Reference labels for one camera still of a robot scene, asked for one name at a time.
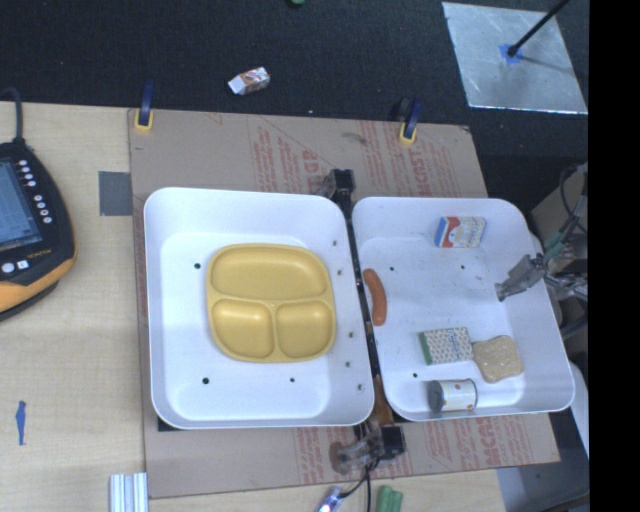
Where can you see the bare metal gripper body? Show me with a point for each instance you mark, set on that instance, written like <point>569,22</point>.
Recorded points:
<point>526,271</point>

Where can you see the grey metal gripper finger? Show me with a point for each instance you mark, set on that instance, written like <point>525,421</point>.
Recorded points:
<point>501,291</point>
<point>512,288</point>

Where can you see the white plastic tray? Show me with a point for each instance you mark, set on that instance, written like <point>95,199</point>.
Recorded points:
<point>185,300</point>
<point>440,295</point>

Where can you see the beige bread slice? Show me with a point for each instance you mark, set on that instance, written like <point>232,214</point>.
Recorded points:
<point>497,359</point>

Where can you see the blue red white carton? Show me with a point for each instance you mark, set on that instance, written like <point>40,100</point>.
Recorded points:
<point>460,232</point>

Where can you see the green patterned carton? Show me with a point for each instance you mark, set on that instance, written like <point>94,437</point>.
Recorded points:
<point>447,345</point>

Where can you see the white can orange dots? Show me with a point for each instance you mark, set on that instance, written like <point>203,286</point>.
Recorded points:
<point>457,395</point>

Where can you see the orange sausage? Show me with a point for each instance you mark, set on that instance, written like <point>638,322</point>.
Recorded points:
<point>376,295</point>

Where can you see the thin black rod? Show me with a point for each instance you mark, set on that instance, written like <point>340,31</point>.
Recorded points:
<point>361,290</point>

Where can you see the yellow divided plate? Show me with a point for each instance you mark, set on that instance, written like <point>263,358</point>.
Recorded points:
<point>270,272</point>

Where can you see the green ribbed toy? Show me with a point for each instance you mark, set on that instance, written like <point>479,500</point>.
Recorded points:
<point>390,500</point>

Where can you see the brown cardboard board red print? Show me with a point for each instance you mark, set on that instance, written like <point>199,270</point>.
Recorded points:
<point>210,145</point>

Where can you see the orange and white small carton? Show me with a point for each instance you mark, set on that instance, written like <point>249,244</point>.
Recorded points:
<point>250,80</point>

